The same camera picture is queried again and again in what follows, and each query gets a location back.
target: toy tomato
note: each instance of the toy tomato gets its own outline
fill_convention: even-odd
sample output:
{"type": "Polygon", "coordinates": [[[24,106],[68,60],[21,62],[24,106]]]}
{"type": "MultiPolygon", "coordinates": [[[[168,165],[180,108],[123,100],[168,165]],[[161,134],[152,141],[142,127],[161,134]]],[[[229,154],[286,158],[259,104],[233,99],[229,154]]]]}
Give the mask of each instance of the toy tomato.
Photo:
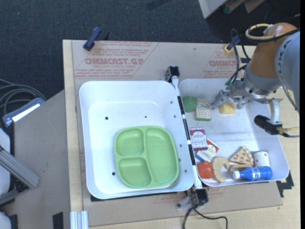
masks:
{"type": "Polygon", "coordinates": [[[204,161],[200,163],[197,168],[198,168],[199,176],[201,178],[209,179],[212,178],[214,175],[211,163],[208,161],[204,161]]]}

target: tray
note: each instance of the tray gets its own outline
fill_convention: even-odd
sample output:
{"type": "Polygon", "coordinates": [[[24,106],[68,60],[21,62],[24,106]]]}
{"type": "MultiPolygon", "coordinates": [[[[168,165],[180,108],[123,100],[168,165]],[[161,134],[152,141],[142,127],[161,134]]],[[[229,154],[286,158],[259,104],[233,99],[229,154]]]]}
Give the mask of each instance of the tray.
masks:
{"type": "Polygon", "coordinates": [[[175,88],[165,81],[90,81],[79,91],[86,183],[99,199],[186,191],[194,173],[175,88]],[[161,187],[134,188],[122,182],[114,155],[119,131],[158,126],[172,136],[179,163],[177,179],[161,187]]]}
{"type": "MultiPolygon", "coordinates": [[[[181,97],[192,96],[207,99],[210,103],[217,93],[225,88],[227,79],[186,79],[180,85],[181,97]]],[[[270,135],[254,123],[257,115],[270,117],[268,105],[251,102],[242,109],[236,109],[236,114],[220,114],[219,108],[211,110],[211,121],[196,121],[194,112],[186,113],[188,127],[204,127],[206,137],[211,139],[220,149],[216,156],[231,158],[241,147],[245,146],[251,153],[259,150],[268,152],[270,167],[273,176],[270,180],[283,180],[289,174],[282,145],[277,135],[270,135]]],[[[227,169],[223,168],[221,174],[226,176],[225,182],[215,179],[201,179],[210,187],[254,183],[262,181],[234,180],[227,169]]]]}
{"type": "Polygon", "coordinates": [[[121,130],[114,139],[115,161],[123,183],[135,188],[163,187],[179,175],[171,134],[158,126],[121,130]]]}

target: cardboard sheet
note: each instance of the cardboard sheet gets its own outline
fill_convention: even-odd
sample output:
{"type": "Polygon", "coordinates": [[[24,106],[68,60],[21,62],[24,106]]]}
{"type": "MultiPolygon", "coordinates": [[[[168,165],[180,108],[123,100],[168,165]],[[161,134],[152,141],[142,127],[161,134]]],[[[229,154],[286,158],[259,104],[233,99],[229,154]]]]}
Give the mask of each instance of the cardboard sheet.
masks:
{"type": "Polygon", "coordinates": [[[65,93],[59,92],[14,125],[15,157],[40,179],[1,208],[17,215],[18,228],[54,229],[53,219],[70,228],[65,93]]]}
{"type": "MultiPolygon", "coordinates": [[[[159,80],[168,66],[179,67],[180,82],[195,78],[229,78],[236,70],[234,53],[225,54],[224,44],[103,41],[96,42],[89,52],[83,49],[85,43],[72,41],[72,52],[82,198],[90,226],[184,216],[184,210],[176,209],[177,202],[185,197],[184,192],[92,201],[86,186],[79,88],[91,80],[159,80]]],[[[205,214],[282,204],[275,182],[206,189],[209,202],[200,209],[205,214]]]]}

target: blue clamp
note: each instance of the blue clamp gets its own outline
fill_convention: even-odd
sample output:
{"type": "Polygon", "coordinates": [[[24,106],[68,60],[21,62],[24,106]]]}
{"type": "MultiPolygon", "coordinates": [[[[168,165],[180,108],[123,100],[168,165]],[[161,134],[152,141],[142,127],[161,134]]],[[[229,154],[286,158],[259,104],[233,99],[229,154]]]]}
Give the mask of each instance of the blue clamp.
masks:
{"type": "Polygon", "coordinates": [[[95,27],[92,31],[90,38],[87,40],[83,48],[90,51],[95,45],[94,41],[99,38],[101,33],[102,33],[101,28],[95,27]]]}
{"type": "MultiPolygon", "coordinates": [[[[234,37],[234,44],[237,45],[240,42],[240,38],[239,35],[234,37]]],[[[230,53],[233,50],[233,42],[228,43],[227,45],[225,45],[224,47],[224,52],[225,53],[230,53]]]]}

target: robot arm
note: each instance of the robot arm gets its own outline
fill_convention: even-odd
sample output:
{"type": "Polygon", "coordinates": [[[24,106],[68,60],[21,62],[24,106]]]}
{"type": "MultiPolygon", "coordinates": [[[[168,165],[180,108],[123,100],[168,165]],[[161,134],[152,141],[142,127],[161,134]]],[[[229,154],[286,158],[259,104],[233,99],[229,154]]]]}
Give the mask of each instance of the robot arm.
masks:
{"type": "MultiPolygon", "coordinates": [[[[237,108],[251,101],[270,104],[271,119],[267,118],[267,121],[275,126],[279,123],[279,100],[266,97],[283,86],[284,90],[293,91],[295,103],[292,98],[290,100],[300,114],[300,29],[288,23],[260,24],[249,28],[246,37],[259,43],[243,68],[243,78],[227,84],[227,91],[220,90],[211,107],[221,106],[230,98],[237,103],[237,108]],[[266,28],[264,36],[251,36],[251,30],[259,26],[266,28]]],[[[261,126],[262,118],[256,123],[261,126]]]]}

